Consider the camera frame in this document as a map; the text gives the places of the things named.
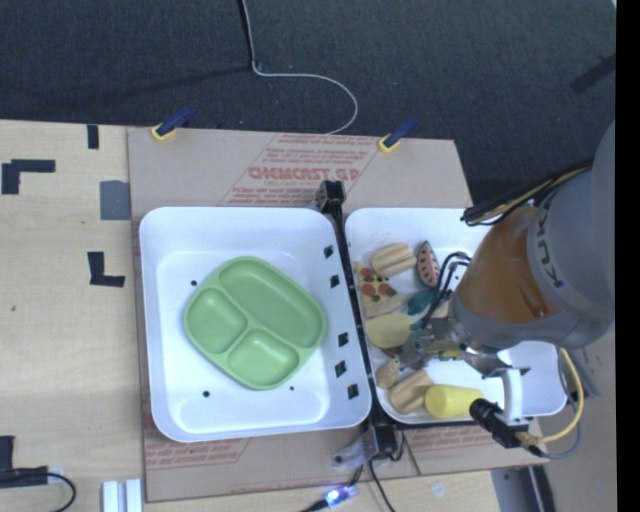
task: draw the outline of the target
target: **wooden surface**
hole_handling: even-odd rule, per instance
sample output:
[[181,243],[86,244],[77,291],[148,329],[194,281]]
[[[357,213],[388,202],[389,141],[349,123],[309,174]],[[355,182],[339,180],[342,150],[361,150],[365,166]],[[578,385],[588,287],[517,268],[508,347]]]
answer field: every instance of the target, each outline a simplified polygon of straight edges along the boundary
[[[61,467],[78,489],[70,510],[100,510],[103,481],[143,478],[141,404],[129,221],[100,219],[102,181],[128,181],[126,132],[85,125],[0,121],[0,162],[54,159],[51,174],[23,173],[0,195],[0,435],[13,435],[14,467]],[[87,253],[123,288],[89,284]],[[499,510],[489,472],[387,480],[396,510]],[[384,511],[375,484],[341,510]],[[145,504],[149,512],[296,511],[325,489]],[[54,510],[62,484],[1,489],[0,511]]]

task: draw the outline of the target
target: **blue and yellow clamp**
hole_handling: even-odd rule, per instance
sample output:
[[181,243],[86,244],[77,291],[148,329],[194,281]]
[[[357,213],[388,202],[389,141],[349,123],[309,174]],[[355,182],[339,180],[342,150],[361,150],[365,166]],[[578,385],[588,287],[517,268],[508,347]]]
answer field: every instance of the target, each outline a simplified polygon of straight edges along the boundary
[[378,141],[378,149],[383,153],[391,153],[400,144],[400,139],[413,130],[417,121],[410,119],[402,123],[395,131],[385,135]]
[[153,138],[158,142],[164,142],[176,134],[176,128],[187,125],[197,113],[198,110],[195,107],[180,109],[164,123],[160,123],[158,126],[151,128],[151,135],[153,135]]

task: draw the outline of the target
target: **pizza slice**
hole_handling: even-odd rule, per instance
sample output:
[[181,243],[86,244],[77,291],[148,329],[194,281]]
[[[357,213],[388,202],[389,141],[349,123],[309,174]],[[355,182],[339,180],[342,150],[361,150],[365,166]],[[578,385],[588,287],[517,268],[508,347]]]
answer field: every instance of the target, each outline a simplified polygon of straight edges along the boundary
[[406,302],[407,296],[391,286],[388,278],[380,277],[372,268],[358,261],[355,266],[364,316],[374,318],[385,315]]

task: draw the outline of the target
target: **dark background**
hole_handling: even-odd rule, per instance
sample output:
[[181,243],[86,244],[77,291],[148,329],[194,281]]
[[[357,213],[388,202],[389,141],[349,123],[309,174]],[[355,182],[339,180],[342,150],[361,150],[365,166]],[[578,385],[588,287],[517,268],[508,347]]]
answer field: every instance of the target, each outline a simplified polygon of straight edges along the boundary
[[[611,0],[247,0],[264,72],[325,75],[342,133],[453,139],[476,202],[590,158],[615,118]],[[326,133],[353,104],[250,68],[239,0],[0,1],[0,118]]]

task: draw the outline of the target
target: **hole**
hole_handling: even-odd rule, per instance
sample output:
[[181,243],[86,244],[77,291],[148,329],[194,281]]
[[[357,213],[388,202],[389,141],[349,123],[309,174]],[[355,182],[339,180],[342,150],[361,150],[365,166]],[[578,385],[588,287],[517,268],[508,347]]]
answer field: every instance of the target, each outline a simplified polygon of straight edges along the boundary
[[358,391],[358,385],[357,384],[351,384],[351,386],[349,386],[347,388],[347,395],[349,395],[349,400],[351,400],[352,398],[357,397],[360,394],[360,392]]
[[340,375],[342,375],[344,372],[347,371],[347,363],[345,363],[344,361],[340,361],[335,366],[335,370],[336,370],[336,377],[340,377]]

